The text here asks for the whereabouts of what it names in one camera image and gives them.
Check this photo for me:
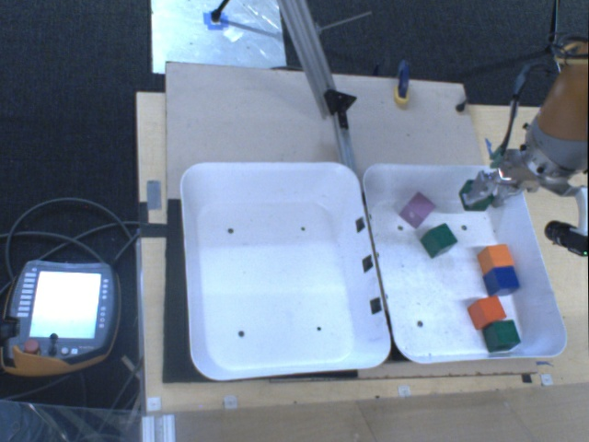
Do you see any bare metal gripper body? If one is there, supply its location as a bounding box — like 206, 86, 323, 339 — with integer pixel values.
498, 148, 579, 195

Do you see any black cylinder on white bracket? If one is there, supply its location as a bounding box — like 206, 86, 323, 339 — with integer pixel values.
544, 182, 589, 258

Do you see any blue cube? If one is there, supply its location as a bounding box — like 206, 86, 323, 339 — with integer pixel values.
482, 265, 522, 297

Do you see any white plastic tray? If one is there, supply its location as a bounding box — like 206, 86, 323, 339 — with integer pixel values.
362, 163, 569, 365
179, 161, 393, 382

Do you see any green cube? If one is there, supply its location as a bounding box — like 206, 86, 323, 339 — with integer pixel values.
419, 222, 459, 260
481, 319, 523, 354
458, 179, 496, 213

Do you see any purple cube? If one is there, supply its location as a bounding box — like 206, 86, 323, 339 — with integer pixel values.
398, 192, 437, 229

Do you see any orange cube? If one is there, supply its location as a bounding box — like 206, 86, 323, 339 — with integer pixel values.
467, 296, 508, 332
476, 243, 514, 276

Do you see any pale wood board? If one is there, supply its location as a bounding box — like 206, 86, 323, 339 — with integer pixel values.
164, 61, 540, 381

